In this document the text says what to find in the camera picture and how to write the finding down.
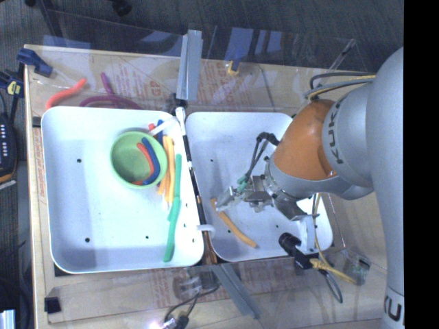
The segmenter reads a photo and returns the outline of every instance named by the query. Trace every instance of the orange stick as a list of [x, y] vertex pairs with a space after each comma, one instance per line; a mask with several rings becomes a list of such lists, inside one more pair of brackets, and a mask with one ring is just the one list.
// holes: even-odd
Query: orange stick
[[[163, 140], [163, 149], [165, 149], [166, 156], [168, 156], [167, 155], [168, 154], [168, 148], [167, 148], [167, 141], [166, 140]], [[169, 163], [168, 163], [167, 168], [166, 168], [166, 173], [163, 176], [163, 179], [161, 180], [160, 186], [158, 187], [158, 190], [157, 190], [157, 193], [159, 195], [162, 195], [163, 193], [165, 193], [165, 189], [167, 188], [168, 181], [169, 181]]]
[[174, 142], [170, 136], [164, 136], [163, 141], [167, 141], [167, 162], [169, 167], [169, 181], [166, 191], [165, 200], [172, 202], [174, 200], [174, 184], [176, 179], [176, 163], [174, 158]]
[[55, 95], [52, 95], [49, 100], [46, 102], [46, 110], [50, 109], [55, 105], [55, 103], [59, 102], [60, 100], [64, 99], [65, 97], [72, 96], [76, 94], [81, 88], [85, 85], [86, 79], [81, 78], [78, 83], [76, 83], [71, 88], [62, 90], [57, 92]]
[[[215, 198], [211, 199], [211, 205], [213, 210], [216, 211], [217, 209], [215, 207]], [[224, 211], [218, 212], [218, 217], [226, 224], [226, 226], [228, 226], [230, 231], [243, 243], [246, 243], [251, 247], [257, 246], [257, 244], [252, 239], [244, 235], [242, 231], [237, 228], [237, 226], [230, 220], [230, 218], [228, 218], [228, 216], [226, 215], [226, 213], [224, 213]]]

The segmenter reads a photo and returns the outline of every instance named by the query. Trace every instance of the black cable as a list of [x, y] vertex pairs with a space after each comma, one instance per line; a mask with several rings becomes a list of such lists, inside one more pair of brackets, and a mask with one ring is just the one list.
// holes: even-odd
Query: black cable
[[10, 289], [8, 289], [4, 284], [0, 282], [0, 308], [2, 306], [9, 306], [11, 299], [10, 299]]
[[220, 288], [220, 287], [215, 287], [214, 289], [209, 290], [209, 291], [206, 291], [205, 293], [198, 293], [197, 295], [191, 297], [190, 299], [188, 299], [188, 300], [186, 300], [186, 301], [183, 301], [183, 302], [181, 302], [181, 303], [179, 303], [179, 304], [177, 304], [177, 305], [171, 307], [171, 308], [166, 312], [164, 322], [166, 323], [167, 321], [169, 321], [169, 316], [170, 316], [171, 313], [173, 313], [178, 307], [184, 306], [185, 304], [188, 304], [189, 302], [193, 302], [192, 305], [189, 307], [189, 310], [188, 310], [188, 312], [187, 312], [187, 314], [186, 314], [186, 316], [188, 317], [189, 314], [190, 314], [190, 312], [192, 312], [193, 307], [195, 307], [195, 304], [197, 303], [197, 301], [198, 301], [199, 298], [204, 297], [204, 296], [207, 296], [207, 295], [210, 295], [210, 294], [214, 293], [216, 290], [218, 290], [219, 288]]
[[309, 87], [311, 89], [314, 89], [314, 81], [320, 78], [328, 78], [328, 77], [343, 77], [343, 76], [356, 76], [356, 77], [363, 77], [365, 75], [374, 75], [375, 73], [369, 73], [369, 72], [332, 72], [332, 73], [323, 73], [323, 74], [317, 74], [314, 75], [309, 80]]
[[0, 112], [0, 114], [1, 113], [6, 114], [7, 113], [6, 112], [6, 101], [5, 101], [5, 98], [3, 97], [2, 93], [0, 93], [0, 101], [1, 101], [1, 112]]
[[9, 114], [9, 122], [11, 124], [14, 124], [16, 108], [17, 108], [18, 104], [19, 104], [19, 98], [14, 96], [14, 98], [12, 99], [11, 111]]
[[343, 303], [343, 295], [342, 291], [340, 290], [340, 287], [338, 286], [337, 282], [335, 281], [334, 277], [327, 271], [322, 271], [322, 274], [324, 276], [324, 279], [326, 280], [329, 290], [331, 290], [333, 296], [339, 303]]
[[[259, 144], [261, 143], [262, 140], [265, 140], [265, 142], [264, 142], [264, 144], [262, 144], [262, 148], [259, 151], [259, 153], [257, 154]], [[244, 180], [245, 182], [248, 182], [248, 180], [250, 179], [252, 171], [253, 171], [254, 167], [256, 166], [256, 164], [258, 163], [259, 159], [261, 158], [262, 153], [267, 148], [268, 143], [271, 143], [274, 146], [277, 146], [279, 144], [279, 140], [276, 138], [276, 136], [273, 133], [267, 133], [267, 132], [262, 132], [262, 133], [260, 133], [260, 135], [258, 135], [256, 137], [256, 145], [254, 147], [252, 160], [250, 162], [250, 168], [248, 169], [248, 171], [244, 175], [246, 177]]]
[[6, 254], [6, 252], [8, 252], [8, 253], [6, 254], [5, 258], [9, 258], [9, 257], [11, 257], [15, 252], [17, 252], [18, 250], [20, 250], [20, 249], [24, 246], [24, 244], [26, 244], [26, 240], [24, 240], [21, 244], [19, 244], [19, 245], [16, 247], [16, 249], [14, 249], [14, 250], [12, 250], [12, 251], [3, 249], [3, 250], [0, 251], [0, 256], [3, 257], [3, 255]]

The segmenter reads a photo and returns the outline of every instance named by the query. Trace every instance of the green plastic bowl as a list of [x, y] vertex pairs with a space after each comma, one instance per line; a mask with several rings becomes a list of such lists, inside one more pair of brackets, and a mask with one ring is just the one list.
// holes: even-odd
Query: green plastic bowl
[[[142, 138], [150, 142], [160, 165], [158, 177], [148, 185], [132, 183], [150, 176], [148, 161], [136, 146], [137, 143], [141, 143]], [[110, 159], [117, 179], [130, 188], [143, 189], [156, 186], [165, 176], [167, 169], [167, 157], [163, 146], [153, 136], [142, 132], [126, 132], [120, 135], [111, 147]]]

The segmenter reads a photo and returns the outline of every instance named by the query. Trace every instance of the red object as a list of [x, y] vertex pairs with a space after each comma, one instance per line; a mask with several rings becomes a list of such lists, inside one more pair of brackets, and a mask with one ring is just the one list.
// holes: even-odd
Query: red object
[[80, 81], [76, 83], [74, 86], [72, 86], [71, 88], [59, 91], [55, 95], [52, 95], [49, 98], [49, 100], [47, 100], [46, 102], [46, 110], [53, 107], [57, 102], [64, 99], [65, 97], [69, 97], [76, 94], [79, 90], [81, 90], [81, 88], [85, 85], [85, 83], [86, 83], [86, 79], [81, 78]]
[[137, 143], [136, 146], [137, 146], [137, 149], [139, 149], [141, 151], [141, 153], [146, 157], [146, 160], [148, 161], [148, 164], [150, 166], [150, 176], [151, 176], [154, 172], [154, 165], [152, 163], [150, 153], [146, 149], [145, 145], [143, 145], [142, 143]]

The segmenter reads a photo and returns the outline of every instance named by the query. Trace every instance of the gray carpet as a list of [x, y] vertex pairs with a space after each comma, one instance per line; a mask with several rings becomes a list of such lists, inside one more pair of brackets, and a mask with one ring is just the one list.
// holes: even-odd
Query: gray carpet
[[[267, 29], [289, 32], [302, 38], [302, 45], [288, 59], [297, 66], [330, 66], [330, 56], [307, 55], [307, 44], [321, 47], [321, 55], [331, 48], [329, 40], [357, 41], [361, 56], [346, 69], [376, 72], [379, 66], [403, 46], [404, 0], [128, 0], [129, 15], [118, 17], [111, 3], [101, 0], [52, 0], [55, 9], [66, 12], [69, 38], [91, 41], [102, 49], [118, 48], [117, 36], [87, 29], [75, 29], [70, 14], [92, 19], [124, 23], [164, 32], [184, 34], [188, 26], [218, 26]], [[23, 0], [0, 3], [0, 71], [16, 70], [16, 53], [25, 43], [39, 44], [48, 33], [37, 8], [29, 8]], [[8, 109], [10, 97], [6, 97]], [[19, 142], [19, 158], [26, 159], [23, 103], [19, 104], [15, 129]], [[19, 239], [15, 186], [0, 190], [0, 277], [18, 284]], [[16, 306], [18, 293], [11, 297]]]

